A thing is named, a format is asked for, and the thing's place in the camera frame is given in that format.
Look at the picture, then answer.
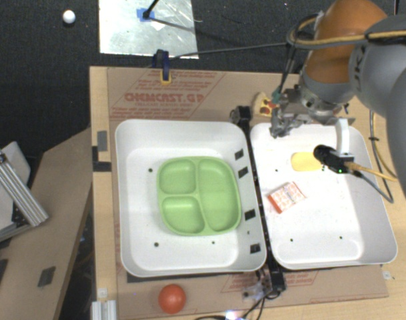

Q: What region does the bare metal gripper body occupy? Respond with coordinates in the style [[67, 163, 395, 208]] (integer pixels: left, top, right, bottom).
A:
[[276, 88, 343, 126]]

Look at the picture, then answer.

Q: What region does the toy pizza slice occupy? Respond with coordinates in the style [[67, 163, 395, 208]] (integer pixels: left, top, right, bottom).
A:
[[254, 91, 279, 116]]

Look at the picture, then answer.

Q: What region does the pale yellow flat biscuit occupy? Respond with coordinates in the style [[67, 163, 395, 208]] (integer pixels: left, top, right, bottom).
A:
[[290, 151, 322, 173]]

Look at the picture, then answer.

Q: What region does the orange and white packet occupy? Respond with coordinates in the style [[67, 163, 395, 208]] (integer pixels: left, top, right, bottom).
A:
[[267, 181, 307, 215]]

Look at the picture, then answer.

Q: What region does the green divided plate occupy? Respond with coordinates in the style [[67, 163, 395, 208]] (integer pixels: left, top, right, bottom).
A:
[[156, 156, 242, 237]]

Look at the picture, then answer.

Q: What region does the white plastic tray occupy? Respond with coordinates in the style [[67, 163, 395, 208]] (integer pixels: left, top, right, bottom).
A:
[[115, 118, 267, 278], [249, 121, 399, 270]]

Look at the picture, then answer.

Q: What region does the brown cardboard board, red print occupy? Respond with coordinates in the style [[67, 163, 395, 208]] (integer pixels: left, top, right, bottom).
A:
[[105, 67, 389, 313]]

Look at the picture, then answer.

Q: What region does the red ball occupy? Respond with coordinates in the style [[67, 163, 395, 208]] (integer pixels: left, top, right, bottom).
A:
[[157, 283, 187, 315]]

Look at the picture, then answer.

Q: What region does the black cylinder on white bracket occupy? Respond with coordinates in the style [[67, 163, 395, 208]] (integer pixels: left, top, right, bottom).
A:
[[313, 117, 355, 175]]

